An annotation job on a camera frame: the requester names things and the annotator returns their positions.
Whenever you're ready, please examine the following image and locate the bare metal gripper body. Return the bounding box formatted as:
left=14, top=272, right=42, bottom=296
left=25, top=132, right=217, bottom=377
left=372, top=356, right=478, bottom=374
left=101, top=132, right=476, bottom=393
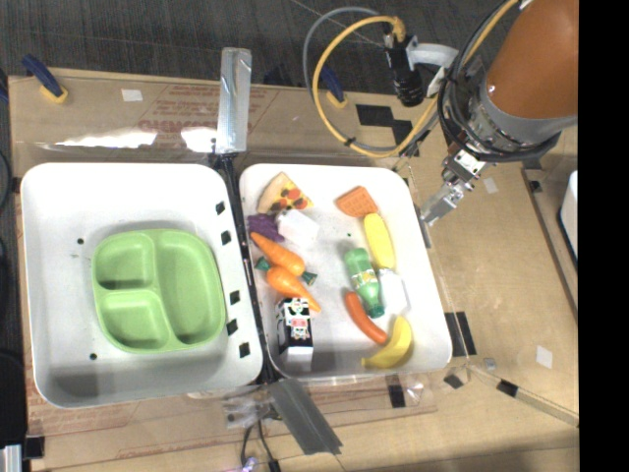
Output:
left=439, top=96, right=523, bottom=189

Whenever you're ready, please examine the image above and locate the yellow toy corn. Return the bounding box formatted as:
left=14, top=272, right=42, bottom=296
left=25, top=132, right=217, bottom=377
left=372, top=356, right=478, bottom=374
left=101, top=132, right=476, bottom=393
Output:
left=363, top=211, right=398, bottom=271

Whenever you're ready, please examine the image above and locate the orange toy waffle biscuit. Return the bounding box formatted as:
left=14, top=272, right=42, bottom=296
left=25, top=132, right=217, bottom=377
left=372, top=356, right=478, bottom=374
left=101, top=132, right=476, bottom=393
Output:
left=334, top=185, right=380, bottom=219

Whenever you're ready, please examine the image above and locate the white translucent carton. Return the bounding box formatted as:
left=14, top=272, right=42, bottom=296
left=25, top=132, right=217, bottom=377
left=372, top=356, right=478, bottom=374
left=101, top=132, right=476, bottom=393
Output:
left=377, top=267, right=411, bottom=315

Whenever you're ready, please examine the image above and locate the green plastic bottle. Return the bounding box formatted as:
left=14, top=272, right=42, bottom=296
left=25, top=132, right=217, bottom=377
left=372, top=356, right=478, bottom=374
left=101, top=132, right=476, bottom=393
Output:
left=342, top=247, right=386, bottom=321

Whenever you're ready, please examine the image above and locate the white plastic tray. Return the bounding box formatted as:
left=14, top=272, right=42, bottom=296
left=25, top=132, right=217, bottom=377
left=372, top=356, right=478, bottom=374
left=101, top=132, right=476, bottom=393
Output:
left=238, top=162, right=454, bottom=381
left=19, top=161, right=265, bottom=409

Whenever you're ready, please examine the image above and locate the orange toy sausage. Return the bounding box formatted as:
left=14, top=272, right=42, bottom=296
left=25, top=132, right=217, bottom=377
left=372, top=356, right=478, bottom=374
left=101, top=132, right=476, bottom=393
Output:
left=343, top=290, right=390, bottom=346

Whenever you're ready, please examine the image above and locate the yellow banana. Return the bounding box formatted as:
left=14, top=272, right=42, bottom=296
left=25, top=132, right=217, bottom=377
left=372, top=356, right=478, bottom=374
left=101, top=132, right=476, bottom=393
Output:
left=360, top=315, right=415, bottom=370

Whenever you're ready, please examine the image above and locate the white translucent cube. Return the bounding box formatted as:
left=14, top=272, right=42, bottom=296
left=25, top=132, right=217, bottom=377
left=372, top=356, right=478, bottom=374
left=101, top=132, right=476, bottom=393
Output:
left=275, top=207, right=321, bottom=251

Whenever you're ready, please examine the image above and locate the toy pizza slice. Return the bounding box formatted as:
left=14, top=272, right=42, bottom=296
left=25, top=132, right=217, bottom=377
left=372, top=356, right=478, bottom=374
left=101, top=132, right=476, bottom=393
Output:
left=256, top=171, right=315, bottom=216

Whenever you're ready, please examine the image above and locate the orange toy carrot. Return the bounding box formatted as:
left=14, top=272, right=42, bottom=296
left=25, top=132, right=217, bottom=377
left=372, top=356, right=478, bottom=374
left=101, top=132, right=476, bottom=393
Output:
left=250, top=231, right=318, bottom=286
left=254, top=256, right=322, bottom=315

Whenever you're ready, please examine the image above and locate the cow print milk carton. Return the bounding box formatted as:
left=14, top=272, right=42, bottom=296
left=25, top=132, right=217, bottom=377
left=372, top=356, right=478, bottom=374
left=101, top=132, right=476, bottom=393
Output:
left=274, top=296, right=315, bottom=374

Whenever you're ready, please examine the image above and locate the green divided plate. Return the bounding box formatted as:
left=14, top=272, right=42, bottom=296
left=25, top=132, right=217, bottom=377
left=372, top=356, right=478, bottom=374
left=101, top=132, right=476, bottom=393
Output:
left=90, top=228, right=228, bottom=355

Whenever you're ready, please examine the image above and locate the black cylinder on white bracket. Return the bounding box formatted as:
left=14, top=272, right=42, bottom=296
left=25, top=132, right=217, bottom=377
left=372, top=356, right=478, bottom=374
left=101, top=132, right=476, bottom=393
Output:
left=382, top=34, right=461, bottom=108

